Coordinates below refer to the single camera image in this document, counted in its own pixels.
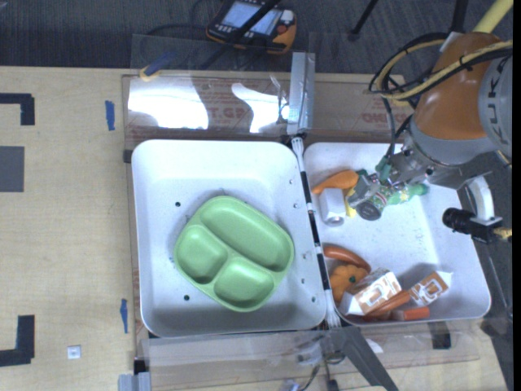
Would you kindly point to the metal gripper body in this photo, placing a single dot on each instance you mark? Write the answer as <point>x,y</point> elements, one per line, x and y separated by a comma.
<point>411,171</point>

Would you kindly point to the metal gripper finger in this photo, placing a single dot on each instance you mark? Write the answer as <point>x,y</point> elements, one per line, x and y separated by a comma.
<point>365,185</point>

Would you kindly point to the green printed can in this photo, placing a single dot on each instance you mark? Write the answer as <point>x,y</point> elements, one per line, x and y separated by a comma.
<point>401,197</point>

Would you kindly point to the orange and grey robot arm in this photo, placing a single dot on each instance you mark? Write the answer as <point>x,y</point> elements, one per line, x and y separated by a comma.
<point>452,100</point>

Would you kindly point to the orange carrot with green top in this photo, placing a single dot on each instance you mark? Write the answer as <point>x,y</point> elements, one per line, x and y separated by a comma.
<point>340,179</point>

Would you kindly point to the yellow banana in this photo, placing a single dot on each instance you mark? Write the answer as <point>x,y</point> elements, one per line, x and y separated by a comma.
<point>350,209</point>

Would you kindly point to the white can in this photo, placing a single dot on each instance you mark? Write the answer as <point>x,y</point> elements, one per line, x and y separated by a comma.
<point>330,204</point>

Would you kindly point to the white plastic tray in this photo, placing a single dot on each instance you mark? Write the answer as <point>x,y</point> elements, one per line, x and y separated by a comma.
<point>407,238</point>
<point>163,177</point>

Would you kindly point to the red-orange sausage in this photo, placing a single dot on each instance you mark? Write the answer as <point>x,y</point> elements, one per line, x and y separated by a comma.
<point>346,255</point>

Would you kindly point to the orange pumpkin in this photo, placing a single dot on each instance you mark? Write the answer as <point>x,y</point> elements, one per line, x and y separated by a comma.
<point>342,281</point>

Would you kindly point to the large orange and white carton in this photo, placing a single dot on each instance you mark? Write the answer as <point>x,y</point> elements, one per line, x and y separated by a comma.
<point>376,291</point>

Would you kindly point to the small orange and white carton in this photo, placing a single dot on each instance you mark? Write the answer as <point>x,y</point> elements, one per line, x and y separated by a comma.
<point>429,288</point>

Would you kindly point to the green divided plate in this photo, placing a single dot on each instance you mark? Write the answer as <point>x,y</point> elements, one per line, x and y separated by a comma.
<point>240,234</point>

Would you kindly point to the short red-orange carrot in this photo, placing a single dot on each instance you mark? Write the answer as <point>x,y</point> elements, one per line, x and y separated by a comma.
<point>413,313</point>

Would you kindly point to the small white square tile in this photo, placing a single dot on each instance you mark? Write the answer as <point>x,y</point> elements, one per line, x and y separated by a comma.
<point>74,352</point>

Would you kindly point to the black cylinder on white bracket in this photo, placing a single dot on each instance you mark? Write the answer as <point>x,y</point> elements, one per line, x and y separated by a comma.
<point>462,219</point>

